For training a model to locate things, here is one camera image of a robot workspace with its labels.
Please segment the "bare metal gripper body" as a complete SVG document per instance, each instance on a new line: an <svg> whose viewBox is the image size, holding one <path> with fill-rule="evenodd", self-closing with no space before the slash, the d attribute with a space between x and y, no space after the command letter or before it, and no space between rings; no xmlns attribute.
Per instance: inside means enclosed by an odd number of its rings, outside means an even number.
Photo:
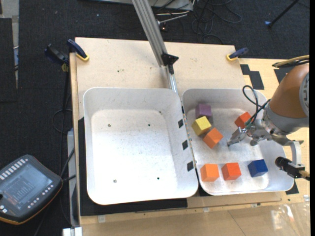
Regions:
<svg viewBox="0 0 315 236"><path fill-rule="evenodd" d="M283 122L275 119L256 119L246 126L247 135L265 135L265 140L280 141L284 138Z"/></svg>

